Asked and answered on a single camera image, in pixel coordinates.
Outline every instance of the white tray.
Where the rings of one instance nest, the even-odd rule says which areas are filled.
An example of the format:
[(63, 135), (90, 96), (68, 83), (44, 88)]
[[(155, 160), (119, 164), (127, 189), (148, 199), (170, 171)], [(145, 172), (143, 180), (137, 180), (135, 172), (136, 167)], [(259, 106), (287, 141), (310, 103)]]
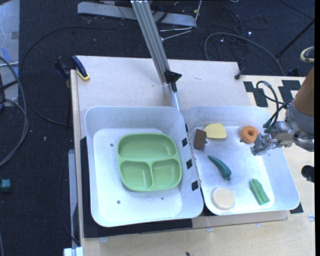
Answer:
[[(204, 202), (192, 159), (185, 121), (173, 107), (96, 106), (85, 114), (93, 219), (103, 227), (197, 217)], [(163, 133), (176, 143), (182, 166), (178, 186), (162, 191), (134, 192), (122, 184), (117, 143), (132, 133)]]
[[(241, 142), (240, 131), (244, 126), (253, 126), (262, 133), (263, 124), (270, 118), (269, 113), (255, 106), (213, 106), (193, 107), (185, 113), (191, 138), (196, 129), (206, 125), (224, 125), (226, 139), (206, 139), (203, 150), (193, 149), (200, 178), (204, 203), (216, 215), (234, 215), (266, 211), (291, 210), (299, 205), (300, 197), (282, 148), (269, 150), (263, 156), (254, 156), (250, 147), (254, 144)], [(231, 170), (231, 180), (222, 178), (219, 169), (208, 155), (222, 160)], [(249, 181), (261, 182), (270, 202), (259, 205), (250, 190)], [(214, 188), (231, 190), (235, 204), (229, 210), (220, 210), (211, 199)]]

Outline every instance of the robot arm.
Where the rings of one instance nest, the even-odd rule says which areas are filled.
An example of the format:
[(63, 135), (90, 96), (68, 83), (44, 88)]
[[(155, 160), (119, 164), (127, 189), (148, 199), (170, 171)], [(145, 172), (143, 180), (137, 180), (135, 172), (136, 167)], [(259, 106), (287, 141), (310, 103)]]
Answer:
[(315, 68), (313, 67), (296, 97), (287, 104), (285, 119), (270, 125), (259, 134), (251, 147), (253, 155), (263, 155), (274, 148), (290, 147), (295, 143), (309, 152), (315, 149)]

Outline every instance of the black bracket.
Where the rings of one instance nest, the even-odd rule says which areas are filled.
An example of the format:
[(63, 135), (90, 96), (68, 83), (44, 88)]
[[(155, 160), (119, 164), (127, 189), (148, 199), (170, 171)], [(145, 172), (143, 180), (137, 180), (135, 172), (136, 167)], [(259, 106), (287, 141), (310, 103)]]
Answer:
[(164, 77), (166, 79), (167, 84), (171, 84), (172, 91), (176, 93), (177, 92), (176, 81), (178, 81), (178, 79), (182, 77), (182, 74), (175, 73), (172, 71), (166, 71), (164, 72)]

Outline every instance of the black floor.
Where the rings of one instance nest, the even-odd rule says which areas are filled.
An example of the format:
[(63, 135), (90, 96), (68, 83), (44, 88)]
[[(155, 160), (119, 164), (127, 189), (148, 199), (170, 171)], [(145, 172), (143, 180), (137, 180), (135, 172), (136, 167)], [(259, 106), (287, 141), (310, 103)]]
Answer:
[[(59, 211), (60, 178), (73, 147), (72, 129), (66, 125), (70, 90), (55, 70), (57, 57), (72, 67), (73, 55), (150, 56), (136, 21), (80, 16), (79, 2), (20, 0), (20, 79), (29, 102), (29, 126), (22, 146), (0, 167), (0, 179), (10, 178), (13, 188), (11, 193), (0, 194), (0, 230), (7, 256), (56, 256), (71, 247)], [(179, 1), (170, 12), (195, 15), (198, 4)], [(209, 60), (238, 62), (244, 75), (306, 76), (313, 64), (301, 61), (300, 53), (315, 45), (315, 25), (286, 46), (314, 18), (315, 0), (203, 1), (197, 29), (165, 40), (163, 45), (168, 59), (206, 60), (206, 38), (218, 33), (207, 42)], [(176, 33), (162, 32), (161, 36)], [(17, 108), (7, 107), (0, 113), (0, 161), (18, 143), (22, 127), (23, 115)], [(66, 165), (61, 211), (69, 227), (68, 181)]]

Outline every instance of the green divided plate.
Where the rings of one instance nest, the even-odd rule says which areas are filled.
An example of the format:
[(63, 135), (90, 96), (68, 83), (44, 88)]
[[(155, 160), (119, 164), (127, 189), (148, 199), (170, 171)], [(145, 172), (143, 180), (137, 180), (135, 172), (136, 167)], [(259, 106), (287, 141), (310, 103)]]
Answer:
[(129, 190), (168, 190), (181, 181), (178, 148), (163, 133), (127, 134), (119, 140), (116, 152), (122, 183)]

